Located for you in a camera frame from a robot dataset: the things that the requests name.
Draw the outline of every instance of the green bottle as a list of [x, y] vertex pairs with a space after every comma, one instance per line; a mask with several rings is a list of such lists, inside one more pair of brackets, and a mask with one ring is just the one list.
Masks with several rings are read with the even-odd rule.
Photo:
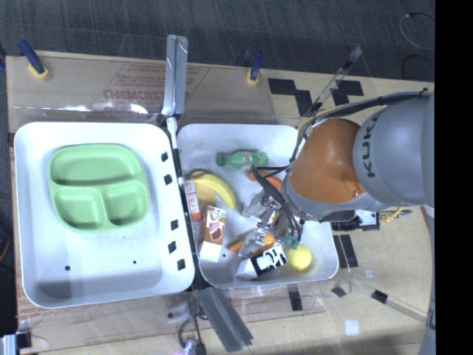
[[265, 152], [238, 151], [230, 155], [218, 154], [217, 165], [232, 166], [236, 169], [255, 167], [266, 167], [268, 165], [268, 155]]

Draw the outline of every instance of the white plastic tray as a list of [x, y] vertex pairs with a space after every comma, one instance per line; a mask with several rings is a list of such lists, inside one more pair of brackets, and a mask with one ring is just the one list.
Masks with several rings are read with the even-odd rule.
[[[119, 143], [136, 154], [150, 192], [142, 221], [88, 233], [59, 222], [47, 184], [48, 160], [62, 146], [81, 143]], [[173, 294], [191, 285], [194, 263], [171, 147], [161, 129], [149, 124], [35, 122], [17, 131], [15, 158], [21, 271], [33, 303], [60, 308], [131, 300]], [[173, 180], [168, 185], [166, 175]], [[177, 222], [174, 229], [172, 221]], [[173, 242], [176, 249], [170, 253]]]
[[[267, 152], [269, 166], [286, 166], [296, 145], [297, 130], [283, 125], [189, 124], [177, 136], [184, 174], [204, 169], [225, 180], [235, 191], [237, 207], [230, 210], [217, 198], [217, 207], [227, 211], [224, 248], [238, 235], [256, 228], [259, 219], [246, 218], [239, 213], [241, 203], [248, 205], [261, 187], [248, 179], [247, 172], [230, 166], [218, 167], [217, 152], [238, 149], [258, 149]], [[330, 279], [338, 271], [338, 256], [328, 223], [307, 222], [302, 237], [313, 254], [313, 263], [304, 272], [284, 266], [255, 280], [235, 277], [239, 265], [237, 253], [222, 251], [217, 263], [201, 260], [200, 269], [207, 281], [220, 288], [239, 288], [255, 285], [302, 283]]]

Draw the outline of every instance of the yellow clamp tip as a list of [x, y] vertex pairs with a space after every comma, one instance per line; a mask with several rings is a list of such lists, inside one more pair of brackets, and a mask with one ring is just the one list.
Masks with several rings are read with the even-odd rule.
[[259, 72], [258, 72], [258, 75], [256, 76], [256, 80], [253, 80], [251, 78], [251, 69], [249, 69], [248, 72], [246, 73], [246, 82], [252, 86], [256, 86], [258, 84], [258, 81], [259, 81]]
[[44, 71], [40, 74], [38, 71], [36, 71], [35, 67], [33, 67], [32, 64], [28, 64], [28, 69], [38, 79], [46, 78], [47, 74], [50, 72], [44, 65], [43, 65], [43, 68], [44, 68]]

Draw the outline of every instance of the lemon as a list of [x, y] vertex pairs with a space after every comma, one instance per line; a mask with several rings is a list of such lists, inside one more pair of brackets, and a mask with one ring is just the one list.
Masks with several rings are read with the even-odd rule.
[[287, 261], [297, 271], [304, 271], [312, 261], [312, 254], [306, 246], [299, 244], [295, 250], [289, 250]]

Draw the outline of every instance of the green plate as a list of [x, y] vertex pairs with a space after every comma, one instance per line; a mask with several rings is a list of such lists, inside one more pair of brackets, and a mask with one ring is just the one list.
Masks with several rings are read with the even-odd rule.
[[123, 228], [148, 211], [140, 161], [120, 144], [61, 147], [48, 163], [48, 184], [55, 213], [72, 230]]

